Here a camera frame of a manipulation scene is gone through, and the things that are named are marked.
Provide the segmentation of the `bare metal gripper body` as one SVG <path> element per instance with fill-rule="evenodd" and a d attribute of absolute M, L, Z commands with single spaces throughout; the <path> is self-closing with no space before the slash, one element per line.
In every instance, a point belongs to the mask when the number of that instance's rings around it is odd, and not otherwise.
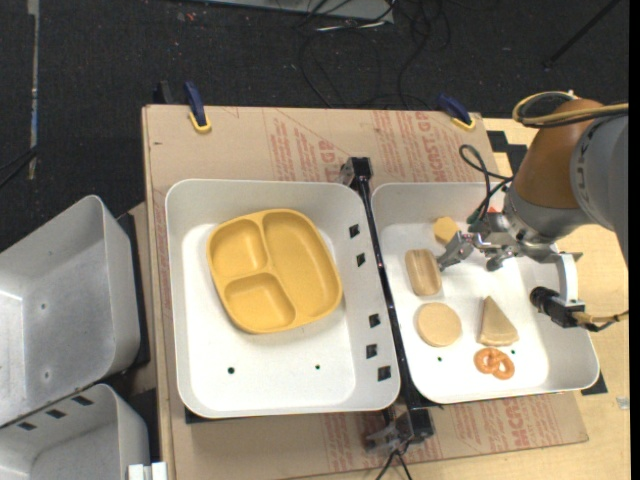
<path fill-rule="evenodd" d="M 486 213 L 482 219 L 471 225 L 471 234 L 473 245 L 484 256 L 490 249 L 513 247 L 518 250 L 516 257 L 549 263 L 559 253 L 554 242 L 538 235 L 518 217 L 503 212 Z"/>

